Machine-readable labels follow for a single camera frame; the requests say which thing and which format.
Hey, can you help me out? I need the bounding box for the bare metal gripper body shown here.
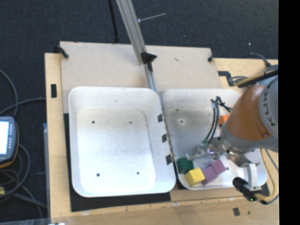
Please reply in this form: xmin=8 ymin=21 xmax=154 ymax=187
xmin=202 ymin=138 xmax=242 ymax=160

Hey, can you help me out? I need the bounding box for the green cube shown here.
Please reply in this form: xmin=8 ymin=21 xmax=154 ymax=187
xmin=176 ymin=157 xmax=195 ymax=174

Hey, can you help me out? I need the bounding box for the purple cube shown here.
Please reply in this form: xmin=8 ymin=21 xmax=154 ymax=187
xmin=201 ymin=165 xmax=218 ymax=186
xmin=210 ymin=158 xmax=227 ymax=175

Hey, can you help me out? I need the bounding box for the yellow cube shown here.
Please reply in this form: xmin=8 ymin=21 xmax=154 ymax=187
xmin=185 ymin=167 xmax=206 ymax=187

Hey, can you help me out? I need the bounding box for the white plastic tray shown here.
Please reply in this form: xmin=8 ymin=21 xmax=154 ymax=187
xmin=161 ymin=89 xmax=268 ymax=191
xmin=67 ymin=86 xmax=177 ymax=198

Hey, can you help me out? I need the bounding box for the orange cube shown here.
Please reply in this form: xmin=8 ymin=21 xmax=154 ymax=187
xmin=218 ymin=115 xmax=229 ymax=128

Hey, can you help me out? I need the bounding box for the pale wood board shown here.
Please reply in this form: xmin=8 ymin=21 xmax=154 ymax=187
xmin=59 ymin=40 xmax=223 ymax=114

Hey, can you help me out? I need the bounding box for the black cylinder on white bracket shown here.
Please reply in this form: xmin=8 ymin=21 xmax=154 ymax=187
xmin=232 ymin=163 xmax=263 ymax=203

